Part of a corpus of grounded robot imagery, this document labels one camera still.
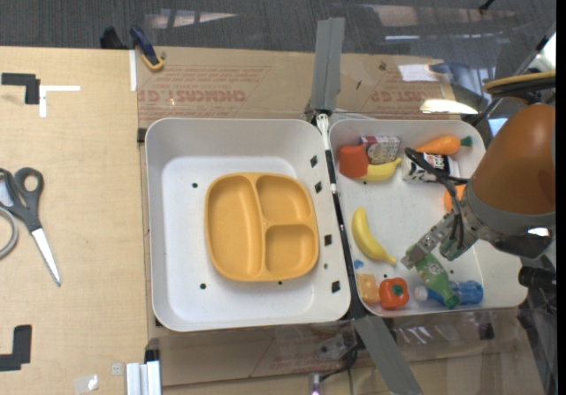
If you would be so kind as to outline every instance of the red bell pepper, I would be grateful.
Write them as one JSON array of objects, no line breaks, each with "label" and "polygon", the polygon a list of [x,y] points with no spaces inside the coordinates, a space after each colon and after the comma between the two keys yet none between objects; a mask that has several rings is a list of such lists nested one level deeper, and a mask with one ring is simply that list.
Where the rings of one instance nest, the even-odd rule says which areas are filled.
[{"label": "red bell pepper", "polygon": [[409,302],[407,282],[401,277],[387,278],[379,284],[379,296],[385,310],[402,307]]}]

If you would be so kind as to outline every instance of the white plastic tray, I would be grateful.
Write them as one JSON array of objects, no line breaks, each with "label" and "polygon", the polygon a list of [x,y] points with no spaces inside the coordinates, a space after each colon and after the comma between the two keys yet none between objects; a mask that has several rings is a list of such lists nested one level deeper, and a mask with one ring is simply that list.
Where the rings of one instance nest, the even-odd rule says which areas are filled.
[{"label": "white plastic tray", "polygon": [[[164,118],[147,131],[146,160],[153,309],[165,327],[323,323],[346,314],[348,276],[316,127],[301,120]],[[204,238],[206,190],[214,179],[242,171],[288,175],[309,191],[319,257],[306,275],[236,282],[214,269]]]},{"label": "white plastic tray", "polygon": [[[399,156],[404,157],[405,147],[414,148],[444,133],[451,133],[459,138],[472,136],[472,147],[461,148],[453,156],[458,162],[460,176],[468,178],[478,166],[485,153],[485,147],[478,131],[465,122],[346,118],[331,126],[330,142],[336,166],[340,206],[356,273],[373,274],[378,283],[385,277],[403,277],[411,291],[409,303],[403,308],[385,310],[379,304],[366,305],[375,315],[392,317],[447,311],[432,300],[417,302],[414,299],[413,289],[416,285],[421,285],[422,281],[415,269],[407,270],[401,263],[407,248],[417,242],[446,213],[443,206],[445,188],[432,183],[403,181],[401,167],[398,167],[394,176],[387,181],[364,184],[363,181],[349,179],[339,171],[340,147],[357,145],[363,135],[395,135],[401,139]],[[374,237],[390,255],[397,258],[395,266],[368,259],[354,242],[350,222],[354,211],[360,206],[366,209],[368,224]],[[473,279],[484,288],[481,304],[459,306],[455,310],[514,307],[523,302],[527,295],[527,289],[518,283],[517,278],[521,269],[520,259],[496,250],[485,241],[479,240],[467,253],[453,262],[442,257],[438,248],[433,252],[451,279]]]}]

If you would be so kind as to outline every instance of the table surface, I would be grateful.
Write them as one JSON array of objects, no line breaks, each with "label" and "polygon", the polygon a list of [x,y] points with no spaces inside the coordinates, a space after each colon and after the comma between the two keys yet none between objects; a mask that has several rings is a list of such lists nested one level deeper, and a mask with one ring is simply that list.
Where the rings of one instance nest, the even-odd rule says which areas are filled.
[{"label": "table surface", "polygon": [[[0,260],[0,354],[13,328],[33,328],[31,362],[0,372],[0,392],[72,394],[75,379],[97,375],[97,393],[121,394],[114,363],[142,362],[148,343],[138,98],[130,51],[0,48],[1,72],[33,73],[42,85],[80,86],[48,93],[48,113],[23,102],[24,88],[0,86],[1,166],[43,173],[43,227],[62,285],[50,277],[29,233]],[[424,393],[544,393],[526,335],[500,353],[451,354],[411,362]],[[277,376],[165,388],[170,394],[302,393],[308,376]],[[388,393],[374,368],[333,376],[327,394]]]}]

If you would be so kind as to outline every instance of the plastic bottle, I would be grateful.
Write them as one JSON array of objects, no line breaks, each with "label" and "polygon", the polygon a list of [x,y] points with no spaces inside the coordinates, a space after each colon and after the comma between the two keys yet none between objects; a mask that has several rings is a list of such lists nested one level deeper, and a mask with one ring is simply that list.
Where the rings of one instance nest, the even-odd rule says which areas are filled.
[{"label": "plastic bottle", "polygon": [[438,259],[430,252],[415,263],[419,276],[427,288],[437,292],[448,308],[454,308],[460,303],[460,298],[452,291],[448,274]]},{"label": "plastic bottle", "polygon": [[[479,304],[484,299],[484,289],[475,280],[468,280],[467,282],[450,281],[448,284],[460,298],[460,305]],[[436,300],[440,304],[444,304],[442,296],[424,285],[415,287],[415,299],[421,301]]]}]

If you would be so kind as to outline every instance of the scissors handle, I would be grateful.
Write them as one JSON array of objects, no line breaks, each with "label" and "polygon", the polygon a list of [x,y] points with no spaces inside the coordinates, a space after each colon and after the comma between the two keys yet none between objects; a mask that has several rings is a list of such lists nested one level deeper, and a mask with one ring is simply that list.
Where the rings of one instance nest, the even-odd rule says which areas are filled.
[{"label": "scissors handle", "polygon": [[[8,194],[13,201],[12,205],[0,205],[19,217],[26,223],[27,229],[33,231],[42,227],[39,220],[39,196],[43,190],[43,175],[31,167],[23,167],[14,175],[6,169],[0,169],[0,175],[4,175],[4,180],[8,188]],[[27,189],[26,180],[32,177],[35,179],[34,189]]]}]

